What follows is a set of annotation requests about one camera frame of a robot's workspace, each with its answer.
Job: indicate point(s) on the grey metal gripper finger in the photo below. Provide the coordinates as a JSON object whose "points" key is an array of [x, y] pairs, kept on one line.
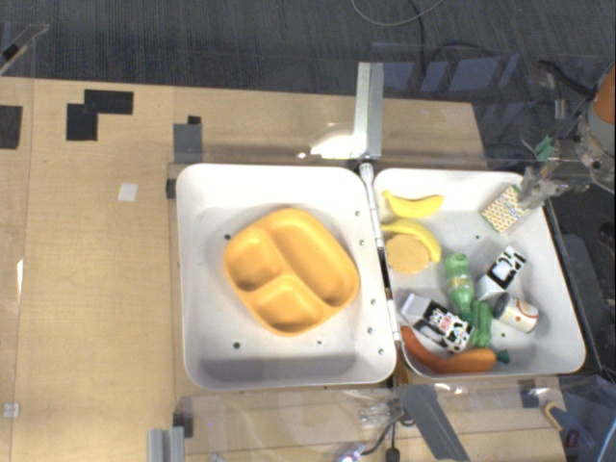
{"points": [[533, 178], [535, 199]]}

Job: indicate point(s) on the cow print carton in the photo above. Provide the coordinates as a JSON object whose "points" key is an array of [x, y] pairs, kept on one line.
{"points": [[445, 325]]}

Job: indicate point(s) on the yellow patterned carton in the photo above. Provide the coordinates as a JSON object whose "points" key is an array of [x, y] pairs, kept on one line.
{"points": [[501, 212]]}

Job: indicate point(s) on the red-brown sausage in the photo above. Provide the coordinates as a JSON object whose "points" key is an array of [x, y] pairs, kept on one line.
{"points": [[418, 347]]}

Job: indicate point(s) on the tan round biscuit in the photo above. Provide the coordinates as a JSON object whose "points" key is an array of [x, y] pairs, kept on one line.
{"points": [[406, 254]]}

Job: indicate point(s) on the green plastic bottle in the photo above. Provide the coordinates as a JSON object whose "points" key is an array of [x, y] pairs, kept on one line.
{"points": [[458, 279]]}

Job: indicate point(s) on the yellow banana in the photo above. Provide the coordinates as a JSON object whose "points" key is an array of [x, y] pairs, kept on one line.
{"points": [[421, 234], [414, 205]]}

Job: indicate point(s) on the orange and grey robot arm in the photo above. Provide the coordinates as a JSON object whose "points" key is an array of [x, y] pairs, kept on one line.
{"points": [[605, 101]]}

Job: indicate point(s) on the orange carrot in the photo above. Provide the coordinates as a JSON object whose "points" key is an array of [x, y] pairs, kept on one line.
{"points": [[469, 361]]}

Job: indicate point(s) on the white plastic tray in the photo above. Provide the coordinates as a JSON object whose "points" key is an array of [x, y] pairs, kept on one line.
{"points": [[212, 238], [544, 267]]}

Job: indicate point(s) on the orange divided plate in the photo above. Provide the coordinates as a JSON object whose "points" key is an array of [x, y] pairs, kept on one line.
{"points": [[293, 258]]}

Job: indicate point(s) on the black and white carton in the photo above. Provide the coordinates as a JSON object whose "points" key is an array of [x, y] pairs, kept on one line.
{"points": [[503, 270]]}

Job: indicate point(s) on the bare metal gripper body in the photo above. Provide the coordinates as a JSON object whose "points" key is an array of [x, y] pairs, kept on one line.
{"points": [[580, 171]]}

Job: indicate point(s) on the white can with dark lid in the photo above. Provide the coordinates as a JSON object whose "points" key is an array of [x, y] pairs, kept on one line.
{"points": [[520, 312]]}

